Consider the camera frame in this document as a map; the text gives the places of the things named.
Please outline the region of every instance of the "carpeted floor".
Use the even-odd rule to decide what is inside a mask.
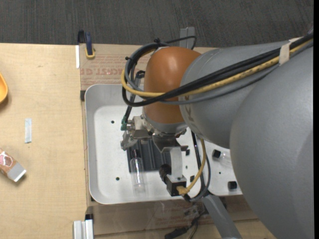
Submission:
[[[146,44],[194,26],[197,46],[225,47],[304,35],[314,0],[0,0],[0,42]]]

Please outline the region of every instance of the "wooden table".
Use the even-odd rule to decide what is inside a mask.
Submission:
[[[87,209],[75,46],[0,44],[0,51],[9,89],[0,104],[0,146],[27,170],[17,183],[0,176],[0,238],[70,239],[73,221],[83,220]],[[32,119],[31,143],[24,143],[25,118]],[[258,220],[236,224],[244,238],[274,238]],[[96,238],[163,238],[171,230]],[[203,225],[194,238],[220,235]]]

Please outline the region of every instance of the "cable tie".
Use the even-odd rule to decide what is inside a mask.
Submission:
[[[279,64],[285,64],[290,57],[290,45],[299,40],[301,37],[297,37],[297,38],[293,38],[290,39],[288,43],[284,44],[283,46],[281,46],[280,48],[280,53],[279,53]]]

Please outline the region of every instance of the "glass vial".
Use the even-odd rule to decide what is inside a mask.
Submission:
[[[138,151],[135,149],[131,152],[131,178],[133,191],[135,193],[143,193],[146,191],[146,179],[143,167],[143,161],[139,157]]]

